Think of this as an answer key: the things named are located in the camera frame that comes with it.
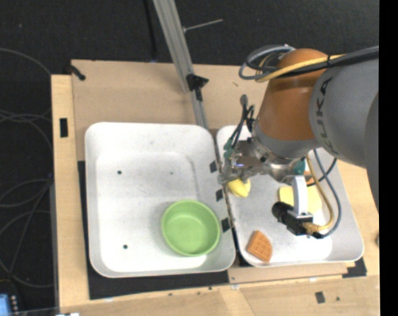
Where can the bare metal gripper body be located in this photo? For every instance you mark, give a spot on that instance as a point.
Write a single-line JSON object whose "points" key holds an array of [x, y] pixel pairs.
{"points": [[251, 158]]}

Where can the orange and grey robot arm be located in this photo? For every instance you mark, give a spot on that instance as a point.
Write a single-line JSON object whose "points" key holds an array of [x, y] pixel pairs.
{"points": [[337, 117]]}

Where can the orange waffle biscuit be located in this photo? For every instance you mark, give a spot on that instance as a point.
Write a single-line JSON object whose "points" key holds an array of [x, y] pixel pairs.
{"points": [[260, 246]]}

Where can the small orange toy food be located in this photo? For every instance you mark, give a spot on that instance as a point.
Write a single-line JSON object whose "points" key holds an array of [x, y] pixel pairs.
{"points": [[308, 178]]}

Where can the green bowl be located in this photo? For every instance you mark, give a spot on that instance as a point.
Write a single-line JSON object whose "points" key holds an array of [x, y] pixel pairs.
{"points": [[190, 227]]}

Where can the yellow banana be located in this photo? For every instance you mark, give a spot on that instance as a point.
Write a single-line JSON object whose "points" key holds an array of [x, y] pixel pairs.
{"points": [[239, 189]]}

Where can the white plastic tray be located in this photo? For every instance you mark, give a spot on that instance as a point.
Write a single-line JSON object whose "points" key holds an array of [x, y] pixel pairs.
{"points": [[261, 216], [142, 183]]}

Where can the black cylinder on white bracket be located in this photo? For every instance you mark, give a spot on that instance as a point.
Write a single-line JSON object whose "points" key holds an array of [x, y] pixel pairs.
{"points": [[289, 214]]}

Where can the pale yellow flat slice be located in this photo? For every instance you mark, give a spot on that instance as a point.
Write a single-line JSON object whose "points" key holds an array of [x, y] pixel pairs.
{"points": [[313, 200]]}

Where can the brown cardboard board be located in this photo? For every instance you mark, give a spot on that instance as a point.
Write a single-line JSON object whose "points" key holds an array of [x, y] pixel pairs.
{"points": [[129, 91]]}

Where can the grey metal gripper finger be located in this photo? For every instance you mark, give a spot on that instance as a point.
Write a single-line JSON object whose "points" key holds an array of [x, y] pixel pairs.
{"points": [[245, 177], [225, 177]]}

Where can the thin black and white rod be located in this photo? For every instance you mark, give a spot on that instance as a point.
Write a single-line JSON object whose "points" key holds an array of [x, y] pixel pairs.
{"points": [[225, 193]]}

